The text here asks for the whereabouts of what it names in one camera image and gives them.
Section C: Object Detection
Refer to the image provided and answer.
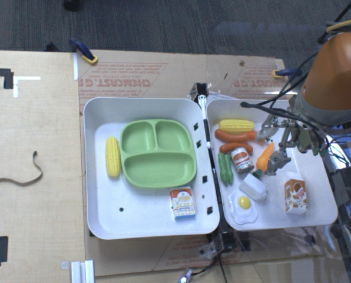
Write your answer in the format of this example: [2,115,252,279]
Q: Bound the green divided plate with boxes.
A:
[119,119,198,189]

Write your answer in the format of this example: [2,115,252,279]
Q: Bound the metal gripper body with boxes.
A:
[289,119,326,156]

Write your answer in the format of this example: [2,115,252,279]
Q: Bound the long orange-brown sausage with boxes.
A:
[214,129,257,144]

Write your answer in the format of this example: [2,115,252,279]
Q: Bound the green asparagus bundle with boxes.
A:
[217,152,234,186]

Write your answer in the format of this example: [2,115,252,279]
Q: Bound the black block with thin wires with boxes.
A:
[198,231,239,259]
[189,82,211,100]

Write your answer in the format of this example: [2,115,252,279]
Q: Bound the white fried egg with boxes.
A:
[228,188,259,226]

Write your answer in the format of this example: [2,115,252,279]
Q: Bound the thin black and white rod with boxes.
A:
[197,94,224,236]

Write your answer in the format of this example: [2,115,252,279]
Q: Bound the orange white blue carton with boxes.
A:
[169,186,197,221]

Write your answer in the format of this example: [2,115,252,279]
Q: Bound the brown curled strip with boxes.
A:
[0,150,44,189]

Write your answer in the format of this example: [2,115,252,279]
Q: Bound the yellow corn cob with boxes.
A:
[218,119,256,134]
[105,136,122,178]

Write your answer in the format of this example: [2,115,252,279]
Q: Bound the short orange-brown sausage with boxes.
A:
[218,142,254,156]

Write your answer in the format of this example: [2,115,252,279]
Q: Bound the brown and white carton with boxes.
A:
[283,170,309,216]

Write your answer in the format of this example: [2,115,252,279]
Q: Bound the small red and white can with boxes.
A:
[230,146,256,175]

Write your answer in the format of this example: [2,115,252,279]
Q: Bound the white plastic tray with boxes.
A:
[83,97,221,241]
[206,98,339,232]

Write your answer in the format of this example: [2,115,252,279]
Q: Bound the white milk bottle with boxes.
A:
[239,173,269,202]

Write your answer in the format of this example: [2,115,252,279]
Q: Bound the orange carrot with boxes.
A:
[251,141,275,179]

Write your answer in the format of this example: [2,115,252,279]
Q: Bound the brown cardboard board red print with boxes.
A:
[77,50,326,277]

